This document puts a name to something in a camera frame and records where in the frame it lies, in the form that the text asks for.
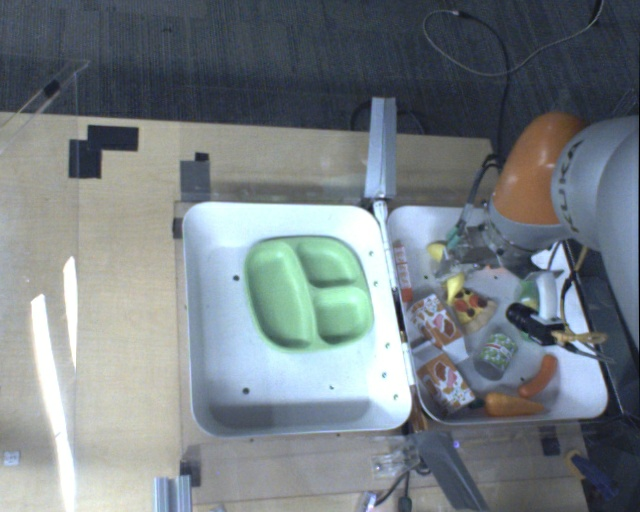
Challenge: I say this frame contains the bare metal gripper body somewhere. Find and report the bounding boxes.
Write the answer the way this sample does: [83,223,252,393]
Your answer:
[451,212,534,279]

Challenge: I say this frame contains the yellow banana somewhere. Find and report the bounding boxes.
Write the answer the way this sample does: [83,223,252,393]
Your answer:
[426,240,467,305]

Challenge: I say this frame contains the red and white packet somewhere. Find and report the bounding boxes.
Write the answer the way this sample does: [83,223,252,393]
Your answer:
[391,240,415,304]

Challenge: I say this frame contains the pizza slice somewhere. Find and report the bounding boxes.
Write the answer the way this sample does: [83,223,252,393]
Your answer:
[449,286,499,335]

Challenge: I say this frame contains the pale green bottle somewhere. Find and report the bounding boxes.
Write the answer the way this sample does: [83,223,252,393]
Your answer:
[516,278,541,342]

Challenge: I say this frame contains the orange and white printed carton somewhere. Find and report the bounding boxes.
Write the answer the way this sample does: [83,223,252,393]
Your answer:
[415,353,477,419]
[406,293,467,352]

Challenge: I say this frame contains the green and white can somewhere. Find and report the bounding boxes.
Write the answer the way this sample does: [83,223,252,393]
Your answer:
[473,331,519,382]

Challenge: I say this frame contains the orange sausage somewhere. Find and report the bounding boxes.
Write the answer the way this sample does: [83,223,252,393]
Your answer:
[516,353,559,400]

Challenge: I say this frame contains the orange carrot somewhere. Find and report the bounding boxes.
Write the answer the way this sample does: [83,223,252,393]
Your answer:
[469,391,547,419]

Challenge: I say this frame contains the white plastic tray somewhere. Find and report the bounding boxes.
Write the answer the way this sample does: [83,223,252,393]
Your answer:
[387,205,611,427]
[181,201,414,439]

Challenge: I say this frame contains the green divided plate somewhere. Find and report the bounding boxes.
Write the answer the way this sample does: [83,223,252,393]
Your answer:
[243,235,376,352]

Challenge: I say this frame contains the black cylinder on white bracket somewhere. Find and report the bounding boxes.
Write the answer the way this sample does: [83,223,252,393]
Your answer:
[505,271,567,347]

